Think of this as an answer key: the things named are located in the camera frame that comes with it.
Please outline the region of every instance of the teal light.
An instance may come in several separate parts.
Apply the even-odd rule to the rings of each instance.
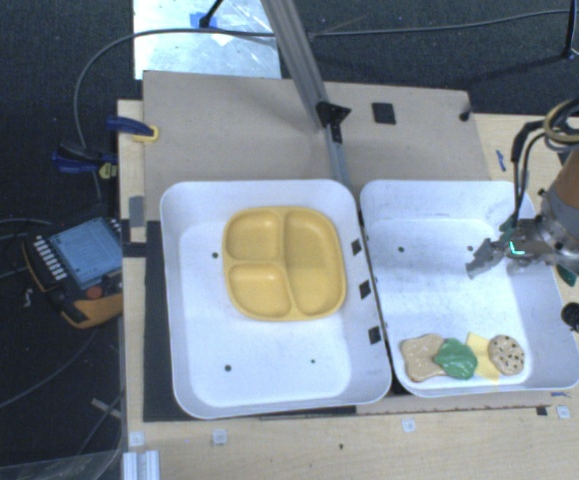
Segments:
[[[509,242],[509,250],[511,251],[511,254],[515,254],[516,256],[522,256],[525,254],[525,251],[517,251],[516,247],[513,245],[513,242]]]

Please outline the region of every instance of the digital device with screen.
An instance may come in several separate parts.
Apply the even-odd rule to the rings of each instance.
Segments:
[[[74,327],[101,324],[122,311],[120,224],[80,215],[29,233],[23,242],[29,271],[54,308]]]

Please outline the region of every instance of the black floor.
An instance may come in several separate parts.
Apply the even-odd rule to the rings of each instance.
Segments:
[[[295,0],[305,27],[319,31],[363,17],[345,30],[458,24],[546,9],[570,0]],[[327,80],[469,91],[477,112],[544,114],[579,96],[579,58],[560,56],[566,13],[484,28],[354,38],[319,38],[313,49]],[[55,221],[95,200],[88,175],[51,166],[60,141],[76,141],[71,96],[87,60],[132,31],[132,0],[0,0],[0,218]],[[579,49],[579,20],[575,47]],[[93,69],[81,107],[90,146],[112,149],[104,118],[118,98],[140,96],[132,51],[119,47]],[[116,187],[103,184],[115,207]],[[20,223],[0,235],[24,232]],[[0,244],[0,274],[21,265],[16,240]],[[69,327],[41,294],[25,308],[26,276],[0,282],[0,403],[69,361],[91,337]],[[76,454],[101,416],[92,398],[119,393],[117,323],[99,328],[68,369],[0,410],[0,466]],[[108,418],[85,452],[116,446]]]

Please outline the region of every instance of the yellow plate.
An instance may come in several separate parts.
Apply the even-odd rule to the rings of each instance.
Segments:
[[[267,206],[236,213],[225,226],[222,258],[231,302],[251,318],[320,318],[345,300],[336,228],[309,208]]]

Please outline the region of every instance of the wooden table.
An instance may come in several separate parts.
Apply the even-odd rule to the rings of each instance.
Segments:
[[[142,102],[121,101],[119,112],[140,119]],[[503,172],[496,151],[507,158],[514,135],[535,117],[481,114],[471,119],[477,124],[490,177],[511,180],[511,166],[507,163]],[[119,138],[123,218],[129,215],[130,198],[145,194],[145,147],[126,134]],[[537,190],[550,185],[559,164],[555,154],[534,149],[529,194],[537,206]],[[144,241],[144,229],[132,228],[131,238]],[[144,259],[125,258],[123,268],[127,426],[130,434],[142,432],[145,438],[143,446],[130,449],[159,450],[164,479],[579,478],[579,385],[558,396],[543,394],[550,404],[546,416],[526,407],[145,423]],[[574,289],[560,283],[560,289],[565,302],[579,302],[579,283]],[[559,417],[558,406],[570,417]],[[403,420],[413,420],[415,431],[405,432]],[[227,444],[212,444],[216,429],[227,431]]]

